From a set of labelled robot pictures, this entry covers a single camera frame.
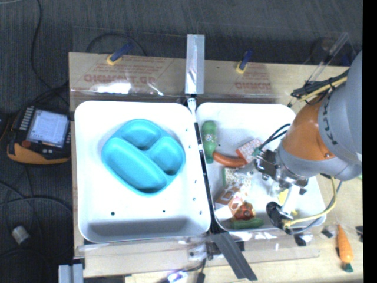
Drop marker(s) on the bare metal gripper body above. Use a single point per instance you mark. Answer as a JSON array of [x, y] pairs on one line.
[[268, 164]]

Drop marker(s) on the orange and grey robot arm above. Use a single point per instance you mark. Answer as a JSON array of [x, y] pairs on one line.
[[330, 128]]

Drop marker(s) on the orange and white cracker packet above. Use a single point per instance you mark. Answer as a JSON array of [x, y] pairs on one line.
[[248, 149]]

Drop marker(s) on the yellow toy piece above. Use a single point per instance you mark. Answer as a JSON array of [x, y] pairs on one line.
[[283, 196]]

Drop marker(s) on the green and white packet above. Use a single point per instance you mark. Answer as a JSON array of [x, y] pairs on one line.
[[232, 177]]

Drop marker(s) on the orange toy sausage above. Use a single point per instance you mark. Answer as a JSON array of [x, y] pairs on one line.
[[226, 159]]

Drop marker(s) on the pink and brown small carton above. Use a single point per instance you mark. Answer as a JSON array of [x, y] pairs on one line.
[[236, 203]]

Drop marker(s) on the red and brown toy food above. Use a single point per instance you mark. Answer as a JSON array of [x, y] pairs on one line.
[[245, 211]]

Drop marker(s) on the white plastic tray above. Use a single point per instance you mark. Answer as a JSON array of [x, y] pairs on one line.
[[235, 113], [94, 158]]

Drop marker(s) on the green toy cucumber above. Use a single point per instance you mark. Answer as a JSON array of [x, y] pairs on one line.
[[247, 223]]

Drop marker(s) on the green plastic bottle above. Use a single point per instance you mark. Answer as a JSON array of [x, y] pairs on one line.
[[209, 140]]

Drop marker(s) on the orange toy carrot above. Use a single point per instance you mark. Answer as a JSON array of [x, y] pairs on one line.
[[344, 245]]

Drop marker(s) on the blue divided plate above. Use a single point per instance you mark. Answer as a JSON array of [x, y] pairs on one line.
[[132, 161]]

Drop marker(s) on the brown cardboard board red print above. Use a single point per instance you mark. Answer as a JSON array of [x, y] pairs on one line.
[[165, 75]]

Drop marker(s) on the grey metal can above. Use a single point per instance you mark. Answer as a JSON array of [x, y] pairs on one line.
[[21, 235]]

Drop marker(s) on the black cylinder on white bracket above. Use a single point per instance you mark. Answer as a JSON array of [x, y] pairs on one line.
[[277, 214]]

